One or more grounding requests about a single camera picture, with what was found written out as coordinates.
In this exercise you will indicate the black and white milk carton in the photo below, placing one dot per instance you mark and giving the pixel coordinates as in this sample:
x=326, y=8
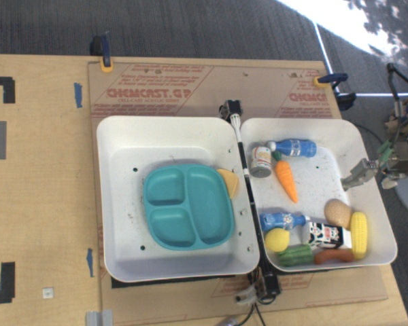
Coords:
x=326, y=236

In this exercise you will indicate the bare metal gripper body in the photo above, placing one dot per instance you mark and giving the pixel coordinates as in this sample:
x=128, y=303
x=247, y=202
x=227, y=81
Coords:
x=401, y=166

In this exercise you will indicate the white plastic tray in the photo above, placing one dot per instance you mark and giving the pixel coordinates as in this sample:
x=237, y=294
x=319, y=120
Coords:
x=319, y=182
x=122, y=216

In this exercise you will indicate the yellow corn cob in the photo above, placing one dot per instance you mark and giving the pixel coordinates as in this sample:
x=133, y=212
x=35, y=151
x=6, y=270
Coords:
x=359, y=234

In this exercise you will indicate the thin black and white rod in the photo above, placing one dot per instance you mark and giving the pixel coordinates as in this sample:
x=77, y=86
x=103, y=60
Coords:
x=250, y=189

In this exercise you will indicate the orange carrot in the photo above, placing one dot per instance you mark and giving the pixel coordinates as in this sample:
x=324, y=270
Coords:
x=285, y=177

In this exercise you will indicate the tan potato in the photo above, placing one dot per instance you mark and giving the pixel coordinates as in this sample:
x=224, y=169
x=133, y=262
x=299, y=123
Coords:
x=337, y=213

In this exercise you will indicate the blue toy bottle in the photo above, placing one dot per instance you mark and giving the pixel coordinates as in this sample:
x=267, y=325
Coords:
x=297, y=148
x=279, y=221

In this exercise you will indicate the teal divided plate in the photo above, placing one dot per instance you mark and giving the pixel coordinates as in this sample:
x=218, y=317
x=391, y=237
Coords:
x=204, y=195

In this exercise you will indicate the small white square tile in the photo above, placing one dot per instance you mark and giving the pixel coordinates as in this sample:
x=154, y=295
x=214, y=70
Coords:
x=48, y=293

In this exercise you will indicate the yellow lemon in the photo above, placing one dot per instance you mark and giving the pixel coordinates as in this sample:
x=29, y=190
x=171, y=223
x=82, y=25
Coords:
x=276, y=240

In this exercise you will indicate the brown sausage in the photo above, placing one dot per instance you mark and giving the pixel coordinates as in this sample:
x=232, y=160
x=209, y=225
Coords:
x=333, y=256

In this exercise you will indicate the brown cardboard board red print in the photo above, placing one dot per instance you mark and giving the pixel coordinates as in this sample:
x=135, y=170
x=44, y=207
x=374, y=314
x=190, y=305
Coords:
x=197, y=87

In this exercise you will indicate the green cucumber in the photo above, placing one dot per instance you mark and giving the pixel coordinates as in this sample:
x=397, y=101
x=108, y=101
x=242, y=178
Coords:
x=296, y=256

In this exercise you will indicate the yellow toy chip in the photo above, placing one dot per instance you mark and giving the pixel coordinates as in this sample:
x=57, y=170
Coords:
x=232, y=182

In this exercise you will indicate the small white can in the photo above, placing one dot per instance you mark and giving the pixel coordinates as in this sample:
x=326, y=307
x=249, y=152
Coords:
x=261, y=161

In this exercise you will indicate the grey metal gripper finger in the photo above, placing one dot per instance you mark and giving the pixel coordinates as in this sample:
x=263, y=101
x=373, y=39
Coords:
x=389, y=183
x=360, y=173

